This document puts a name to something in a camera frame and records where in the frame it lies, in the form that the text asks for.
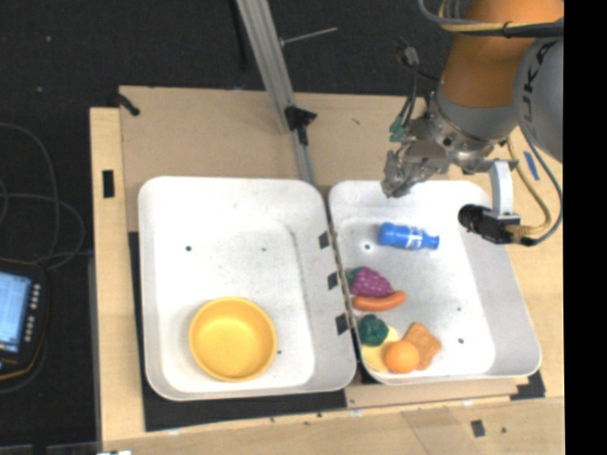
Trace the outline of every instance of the blue screen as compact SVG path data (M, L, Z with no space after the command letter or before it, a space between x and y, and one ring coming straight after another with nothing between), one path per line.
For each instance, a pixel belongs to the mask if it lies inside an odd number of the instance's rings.
M19 352L30 287L29 278L0 272L0 344L6 351Z

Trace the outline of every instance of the bowl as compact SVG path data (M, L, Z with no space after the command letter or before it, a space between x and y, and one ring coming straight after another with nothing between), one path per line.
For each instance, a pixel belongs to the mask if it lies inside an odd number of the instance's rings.
M205 303L190 324L190 350L208 375L248 381L269 368L277 349L276 329L256 303L226 297Z

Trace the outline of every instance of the brown cookie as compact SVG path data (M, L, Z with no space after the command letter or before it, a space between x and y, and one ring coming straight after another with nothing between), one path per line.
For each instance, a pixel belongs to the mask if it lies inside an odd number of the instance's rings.
M404 340L409 340L419 351L418 371L424 371L432 364L432 359L441 350L442 344L421 323L414 322L409 327Z

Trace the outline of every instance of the orange sausage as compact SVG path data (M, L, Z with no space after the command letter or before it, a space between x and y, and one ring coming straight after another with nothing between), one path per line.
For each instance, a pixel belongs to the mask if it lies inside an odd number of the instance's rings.
M403 301L407 299L407 294L402 290L396 290L392 295L383 297L381 299L371 297L354 297L352 305L354 308L364 310L366 312L381 312L383 310L390 310L391 308L398 307Z

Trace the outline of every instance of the tray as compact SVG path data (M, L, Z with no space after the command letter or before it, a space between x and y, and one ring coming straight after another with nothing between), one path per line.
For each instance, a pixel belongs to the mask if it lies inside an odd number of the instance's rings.
M356 371L346 303L318 191L299 180L157 177L138 196L145 370L175 400L318 391ZM188 347L206 301L256 302L277 331L261 376L238 383L205 374Z
M399 199L386 198L375 181L342 182L329 194L341 267L369 266L408 294L403 304L377 316L400 337L412 322L421 322L442 343L425 371L369 369L381 383L525 376L540 365L540 346L506 248L459 225L457 212L466 204L491 206L482 189L465 181L426 182ZM383 222L424 228L440 236L439 248L380 246ZM359 319L367 313L353 314Z

